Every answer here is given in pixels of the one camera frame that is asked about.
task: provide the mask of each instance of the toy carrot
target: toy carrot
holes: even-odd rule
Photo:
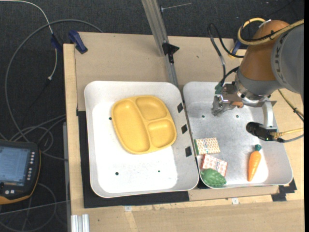
[[[260,149],[262,148],[260,145],[255,145],[255,151],[251,153],[250,159],[249,159],[249,165],[248,165],[248,181],[252,181],[255,172],[257,170],[257,167],[260,164],[261,161],[261,153]]]

